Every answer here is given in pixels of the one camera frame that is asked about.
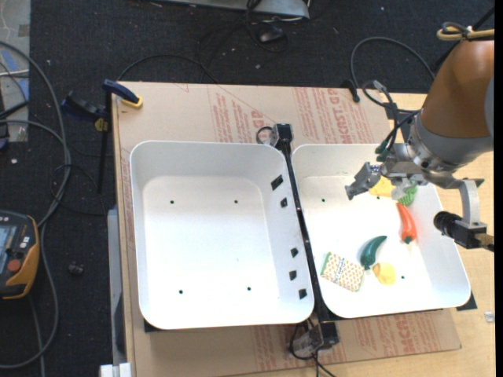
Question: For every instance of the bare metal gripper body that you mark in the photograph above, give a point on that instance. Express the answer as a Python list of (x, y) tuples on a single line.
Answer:
[(406, 163)]

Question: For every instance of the white plastic tray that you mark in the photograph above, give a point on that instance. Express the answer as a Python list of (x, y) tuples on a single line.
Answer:
[(346, 218), (204, 242)]

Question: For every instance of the yellow toy corn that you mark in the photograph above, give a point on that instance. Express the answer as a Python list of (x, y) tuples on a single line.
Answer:
[(382, 189)]

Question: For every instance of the yellow toy food lump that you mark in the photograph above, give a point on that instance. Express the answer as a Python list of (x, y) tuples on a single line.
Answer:
[(384, 273)]

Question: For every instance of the green toy pepper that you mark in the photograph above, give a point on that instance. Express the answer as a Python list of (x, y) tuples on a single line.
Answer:
[(371, 249)]

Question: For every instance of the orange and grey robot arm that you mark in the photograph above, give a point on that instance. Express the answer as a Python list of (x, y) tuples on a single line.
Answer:
[(457, 92)]

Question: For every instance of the orange patterned packet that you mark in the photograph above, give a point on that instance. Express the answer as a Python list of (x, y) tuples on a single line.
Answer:
[(342, 272)]

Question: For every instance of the orange toy pepper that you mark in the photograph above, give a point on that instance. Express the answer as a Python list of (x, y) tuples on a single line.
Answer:
[(407, 224)]

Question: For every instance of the black cylinder on white bracket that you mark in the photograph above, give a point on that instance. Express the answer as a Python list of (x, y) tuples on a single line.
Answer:
[(469, 204)]

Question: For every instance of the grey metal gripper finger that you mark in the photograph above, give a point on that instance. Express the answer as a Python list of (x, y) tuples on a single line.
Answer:
[(363, 181), (401, 192)]

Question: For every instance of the brown cardboard board, red print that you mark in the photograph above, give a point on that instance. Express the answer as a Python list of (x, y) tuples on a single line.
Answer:
[(188, 112)]

